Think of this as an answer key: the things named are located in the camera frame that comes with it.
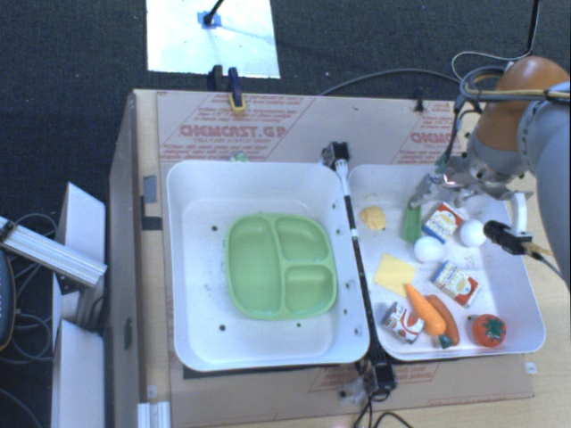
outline white ball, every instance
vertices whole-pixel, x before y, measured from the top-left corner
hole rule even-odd
[[[471,218],[460,227],[460,239],[467,247],[478,247],[485,243],[484,224]]]
[[[433,236],[423,236],[414,243],[414,255],[423,263],[438,261],[444,256],[444,244]]]

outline green plate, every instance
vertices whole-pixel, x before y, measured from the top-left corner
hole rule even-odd
[[[248,317],[318,316],[337,296],[331,244],[315,220],[285,214],[243,216],[226,236],[232,301]]]

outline tomato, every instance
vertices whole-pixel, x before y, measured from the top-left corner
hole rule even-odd
[[[492,314],[483,314],[472,325],[474,341],[484,347],[500,345],[506,337],[506,324]]]

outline black carpet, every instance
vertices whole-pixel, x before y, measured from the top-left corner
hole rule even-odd
[[[378,70],[451,74],[464,50],[517,56],[533,0],[270,0],[282,78],[244,79],[246,92],[316,95]],[[569,70],[571,0],[542,0],[536,54]],[[68,181],[106,201],[125,99],[133,88],[205,90],[205,77],[146,70],[145,0],[0,0],[0,215],[57,219]],[[465,58],[461,72],[490,63]],[[453,84],[403,75],[344,95],[453,100]],[[50,279],[37,276],[22,309],[50,315]],[[0,388],[49,426],[49,364],[0,362]],[[32,426],[0,395],[0,426]]]

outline yellow round object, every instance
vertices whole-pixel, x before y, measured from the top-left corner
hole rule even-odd
[[[384,230],[386,227],[385,212],[377,206],[369,206],[362,210],[359,217],[371,230]]]

